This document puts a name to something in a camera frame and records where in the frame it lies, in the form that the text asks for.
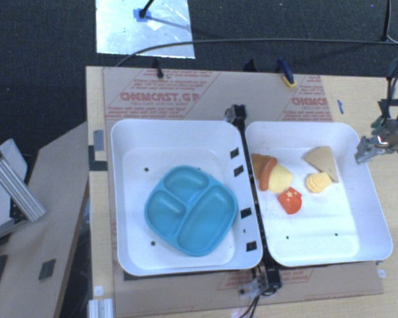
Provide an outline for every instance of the blue tape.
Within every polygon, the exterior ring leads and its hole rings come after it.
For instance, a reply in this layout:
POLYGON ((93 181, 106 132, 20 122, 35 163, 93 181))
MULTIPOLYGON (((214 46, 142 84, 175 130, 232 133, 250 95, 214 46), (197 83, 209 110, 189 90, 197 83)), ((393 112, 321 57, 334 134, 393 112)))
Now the blue tape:
POLYGON ((344 114, 344 110, 342 109, 342 103, 340 102, 340 100, 338 100, 338 106, 339 106, 340 114, 344 114))
POLYGON ((146 11, 146 15, 144 18, 140 17, 140 11, 142 10, 142 8, 138 8, 138 9, 133 9, 133 15, 134 18, 139 22, 139 23, 147 23, 147 19, 150 19, 152 17, 152 13, 150 11, 146 11))

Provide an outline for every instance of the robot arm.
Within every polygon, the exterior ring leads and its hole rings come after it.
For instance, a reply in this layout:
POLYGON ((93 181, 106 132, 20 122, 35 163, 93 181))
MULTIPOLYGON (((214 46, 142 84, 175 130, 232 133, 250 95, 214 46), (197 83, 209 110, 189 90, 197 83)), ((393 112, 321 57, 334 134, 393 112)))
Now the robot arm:
POLYGON ((370 161, 378 154, 398 153, 398 116, 396 119, 392 119, 389 116, 389 106, 393 105, 394 100, 392 100, 392 96, 395 90, 395 82, 391 85, 391 81, 398 65, 398 60, 394 60, 393 64, 395 66, 390 68, 391 72, 388 74, 387 99, 381 100, 379 103, 382 116, 376 121, 375 126, 372 125, 372 127, 377 127, 373 132, 375 136, 371 138, 363 136, 357 146, 355 158, 358 164, 370 161))
POLYGON ((363 136, 355 155, 358 163, 370 161, 378 154, 398 152, 398 117, 387 119, 380 133, 371 138, 363 136))

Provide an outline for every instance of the table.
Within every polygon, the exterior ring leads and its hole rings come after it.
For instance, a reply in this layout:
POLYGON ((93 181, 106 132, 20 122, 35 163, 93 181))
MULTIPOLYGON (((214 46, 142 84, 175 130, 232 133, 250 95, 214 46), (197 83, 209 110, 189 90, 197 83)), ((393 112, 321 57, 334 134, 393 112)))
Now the table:
MULTIPOLYGON (((94 145, 95 126, 104 122, 103 68, 87 68, 89 145, 94 145)), ((370 135, 370 124, 379 116, 377 101, 386 94, 383 78, 322 76, 322 85, 333 121, 350 125, 359 136, 370 135), (342 103, 340 112, 338 101, 342 103)), ((94 162, 106 160, 105 153, 92 152, 94 162)), ((398 154, 376 157, 368 164, 380 203, 393 239, 393 253, 378 268, 384 270, 383 295, 303 301, 278 305, 262 305, 256 317, 398 317, 398 154)), ((95 298, 112 298, 111 225, 107 177, 90 167, 92 272, 93 286, 102 286, 95 298)), ((219 309, 175 313, 174 318, 237 317, 242 309, 219 309)), ((162 317, 150 315, 149 318, 162 317)))
POLYGON ((86 145, 84 123, 38 152, 29 189, 47 213, 0 239, 0 318, 60 316, 88 197, 86 145))

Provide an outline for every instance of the red toy food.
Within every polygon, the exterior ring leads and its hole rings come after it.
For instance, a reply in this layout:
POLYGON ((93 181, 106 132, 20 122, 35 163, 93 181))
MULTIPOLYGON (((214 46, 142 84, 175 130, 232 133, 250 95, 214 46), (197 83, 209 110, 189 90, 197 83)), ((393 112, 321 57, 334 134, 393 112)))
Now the red toy food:
POLYGON ((288 215, 292 215, 299 211, 302 205, 302 199, 300 198, 302 194, 300 194, 293 187, 288 188, 283 193, 280 193, 277 197, 279 203, 283 206, 286 213, 288 215))

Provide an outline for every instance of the blue divided plate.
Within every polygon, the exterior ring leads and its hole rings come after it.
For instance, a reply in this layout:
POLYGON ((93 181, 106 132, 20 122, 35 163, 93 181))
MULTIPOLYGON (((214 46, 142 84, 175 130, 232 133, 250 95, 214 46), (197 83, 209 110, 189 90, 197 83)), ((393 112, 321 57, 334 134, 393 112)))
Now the blue divided plate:
POLYGON ((169 171, 145 206, 147 224, 162 239, 191 256, 215 249, 233 224, 237 200, 219 181, 197 168, 169 171))

